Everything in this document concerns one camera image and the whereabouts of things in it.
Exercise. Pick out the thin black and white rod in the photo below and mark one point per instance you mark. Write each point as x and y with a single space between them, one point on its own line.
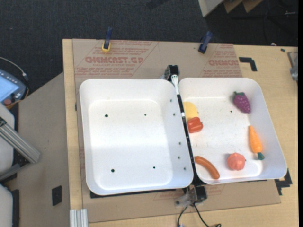
184 117

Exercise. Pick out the white plastic tray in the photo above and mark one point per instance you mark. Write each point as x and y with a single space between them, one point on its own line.
132 136
225 136

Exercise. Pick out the yellow rounded toy food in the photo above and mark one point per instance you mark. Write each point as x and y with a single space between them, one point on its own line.
190 109

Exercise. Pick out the brown cardboard board red print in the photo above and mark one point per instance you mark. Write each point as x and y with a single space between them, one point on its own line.
151 60

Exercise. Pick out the red bell pepper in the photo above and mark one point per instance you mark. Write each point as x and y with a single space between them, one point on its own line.
195 125

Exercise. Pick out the orange sausage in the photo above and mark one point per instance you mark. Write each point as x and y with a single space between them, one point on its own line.
208 167

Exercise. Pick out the purple grapes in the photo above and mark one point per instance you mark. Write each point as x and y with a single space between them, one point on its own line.
242 102

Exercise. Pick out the pink ridged pumpkin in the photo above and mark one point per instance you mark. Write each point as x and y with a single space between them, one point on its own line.
236 161

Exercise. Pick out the orange carrot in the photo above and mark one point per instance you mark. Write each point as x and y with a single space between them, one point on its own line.
255 141

